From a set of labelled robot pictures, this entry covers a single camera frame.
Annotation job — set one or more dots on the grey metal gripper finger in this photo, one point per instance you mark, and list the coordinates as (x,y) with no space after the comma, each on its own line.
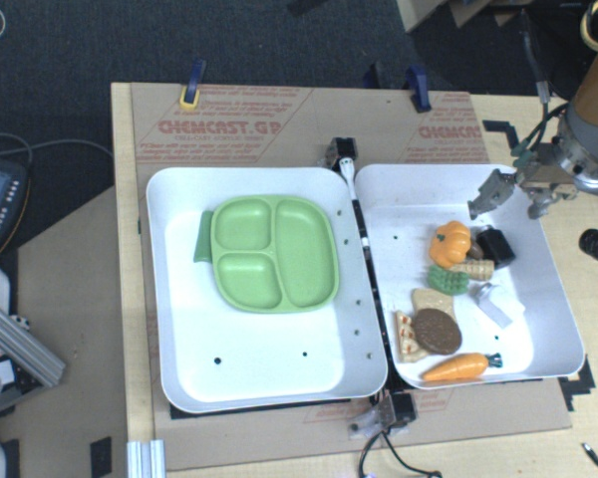
(542,204)
(493,192)

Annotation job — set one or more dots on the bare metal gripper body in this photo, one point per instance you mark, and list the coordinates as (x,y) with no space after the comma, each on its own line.
(548,174)

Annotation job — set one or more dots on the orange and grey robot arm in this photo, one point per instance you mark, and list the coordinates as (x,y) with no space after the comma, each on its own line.
(590,97)

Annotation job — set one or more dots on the small black bottle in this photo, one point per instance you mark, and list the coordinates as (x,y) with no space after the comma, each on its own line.
(496,247)

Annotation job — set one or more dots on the orange toy pumpkin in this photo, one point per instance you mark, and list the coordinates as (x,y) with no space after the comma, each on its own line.
(448,244)

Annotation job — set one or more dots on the beige toy ice cream cone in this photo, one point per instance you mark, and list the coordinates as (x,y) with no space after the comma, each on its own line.
(478,269)

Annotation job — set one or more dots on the white plastic tray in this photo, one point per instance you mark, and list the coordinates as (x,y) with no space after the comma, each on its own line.
(408,202)
(259,356)

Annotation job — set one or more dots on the green toy grapes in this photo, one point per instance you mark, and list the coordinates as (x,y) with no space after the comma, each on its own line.
(446,281)

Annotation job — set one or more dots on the clear plastic bottle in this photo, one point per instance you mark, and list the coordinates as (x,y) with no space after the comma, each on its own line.
(496,304)

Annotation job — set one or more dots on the beige toy bread slice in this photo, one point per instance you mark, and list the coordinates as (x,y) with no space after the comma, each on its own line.
(431,299)

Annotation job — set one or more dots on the thin black and white rod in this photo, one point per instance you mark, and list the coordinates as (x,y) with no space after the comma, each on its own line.
(365,239)

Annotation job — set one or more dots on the brown round toy biscuit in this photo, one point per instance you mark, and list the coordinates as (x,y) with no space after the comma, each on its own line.
(437,331)

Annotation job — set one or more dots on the toy pizza slice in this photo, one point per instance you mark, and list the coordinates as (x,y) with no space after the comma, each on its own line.
(406,341)

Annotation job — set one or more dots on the orange toy carrot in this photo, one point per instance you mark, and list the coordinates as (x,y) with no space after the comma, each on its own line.
(456,367)

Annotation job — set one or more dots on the green divided plate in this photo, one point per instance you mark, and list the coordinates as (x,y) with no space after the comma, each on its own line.
(299,252)

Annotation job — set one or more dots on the brown cardboard board, red print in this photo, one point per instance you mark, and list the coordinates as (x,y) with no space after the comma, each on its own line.
(289,122)

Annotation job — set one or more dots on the black pen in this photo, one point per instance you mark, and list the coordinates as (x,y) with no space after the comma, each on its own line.
(594,457)

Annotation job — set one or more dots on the green flat piece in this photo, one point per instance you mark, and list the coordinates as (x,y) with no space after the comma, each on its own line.
(203,239)

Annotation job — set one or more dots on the black cylinder on white bracket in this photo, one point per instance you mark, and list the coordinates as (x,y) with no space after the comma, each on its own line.
(595,244)

